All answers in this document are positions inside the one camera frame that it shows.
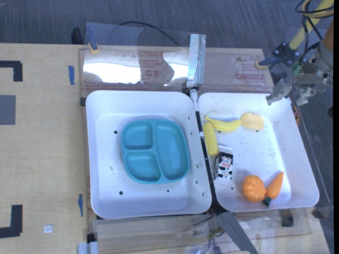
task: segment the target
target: toy carrot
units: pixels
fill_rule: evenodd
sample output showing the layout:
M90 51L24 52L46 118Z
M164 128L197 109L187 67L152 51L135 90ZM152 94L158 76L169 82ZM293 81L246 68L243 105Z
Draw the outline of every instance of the toy carrot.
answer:
M267 198L263 200L263 203L266 206L269 206L271 199L276 198L279 195L280 189L282 186L283 177L284 177L284 172L280 172L266 189Z

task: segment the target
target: gray floor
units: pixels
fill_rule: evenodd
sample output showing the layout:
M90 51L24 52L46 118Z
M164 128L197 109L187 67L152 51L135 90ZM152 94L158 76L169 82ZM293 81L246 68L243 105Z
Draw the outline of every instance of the gray floor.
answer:
M261 48L266 57L301 27L301 0L0 0L0 42L71 44L75 27L86 22L142 21L165 30L207 35L207 47ZM332 19L317 27L324 34ZM316 41L314 33L311 41ZM271 73L291 73L277 65ZM333 90L300 108L304 137L320 188L318 216L334 253Z

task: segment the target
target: blue divided plate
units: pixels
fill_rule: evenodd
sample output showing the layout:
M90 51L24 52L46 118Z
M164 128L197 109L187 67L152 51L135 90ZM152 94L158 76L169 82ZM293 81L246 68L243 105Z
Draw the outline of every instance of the blue divided plate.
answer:
M176 182L190 170L184 132L170 120L138 120L121 132L121 150L128 175L145 184Z

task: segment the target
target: orange pumpkin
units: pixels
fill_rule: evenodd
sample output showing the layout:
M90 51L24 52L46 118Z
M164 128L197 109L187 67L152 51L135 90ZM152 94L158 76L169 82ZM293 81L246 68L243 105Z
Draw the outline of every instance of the orange pumpkin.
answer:
M257 175L246 176L242 188L245 197L251 202L262 201L266 194L264 182Z

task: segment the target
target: black tape marking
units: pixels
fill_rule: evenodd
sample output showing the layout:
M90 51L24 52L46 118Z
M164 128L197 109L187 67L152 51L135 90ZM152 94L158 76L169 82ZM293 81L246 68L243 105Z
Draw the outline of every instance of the black tape marking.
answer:
M0 238L18 237L22 233L22 205L12 205L11 225L0 228Z
M13 68L13 81L22 82L22 63L20 61L0 61L0 68Z

